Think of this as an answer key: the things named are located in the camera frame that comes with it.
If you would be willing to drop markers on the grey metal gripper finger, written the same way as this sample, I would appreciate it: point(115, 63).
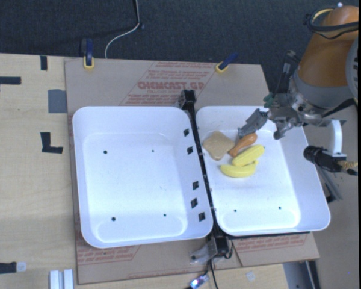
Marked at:
point(252, 123)
point(282, 131)

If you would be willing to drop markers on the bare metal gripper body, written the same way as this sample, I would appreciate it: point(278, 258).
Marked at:
point(291, 111)

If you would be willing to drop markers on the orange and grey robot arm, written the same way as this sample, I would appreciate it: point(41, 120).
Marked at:
point(325, 59)

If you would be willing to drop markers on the orange toy carrot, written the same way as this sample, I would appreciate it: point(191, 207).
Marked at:
point(243, 145)

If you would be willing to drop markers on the tan toy bread slice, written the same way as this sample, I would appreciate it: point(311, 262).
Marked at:
point(218, 144)

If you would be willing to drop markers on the thin black rod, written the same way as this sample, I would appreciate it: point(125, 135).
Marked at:
point(202, 149)

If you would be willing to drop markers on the white plastic tray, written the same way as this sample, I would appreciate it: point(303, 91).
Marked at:
point(132, 176)
point(258, 197)

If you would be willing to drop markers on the brown cardboard board red print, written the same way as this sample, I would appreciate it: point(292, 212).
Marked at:
point(114, 83)

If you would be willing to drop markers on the black cylinder on white bracket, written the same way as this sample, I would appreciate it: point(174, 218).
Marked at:
point(326, 152)

